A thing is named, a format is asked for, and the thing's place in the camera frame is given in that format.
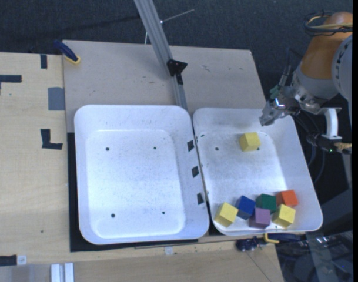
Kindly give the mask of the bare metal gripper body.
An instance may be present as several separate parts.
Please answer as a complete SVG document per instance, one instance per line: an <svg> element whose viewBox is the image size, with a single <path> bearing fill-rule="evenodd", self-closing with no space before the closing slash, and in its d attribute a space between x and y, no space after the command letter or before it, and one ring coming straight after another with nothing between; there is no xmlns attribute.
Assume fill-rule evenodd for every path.
<svg viewBox="0 0 358 282"><path fill-rule="evenodd" d="M283 113L295 113L298 110L316 113L321 104L321 98L303 88L280 87L273 93L273 107Z"/></svg>

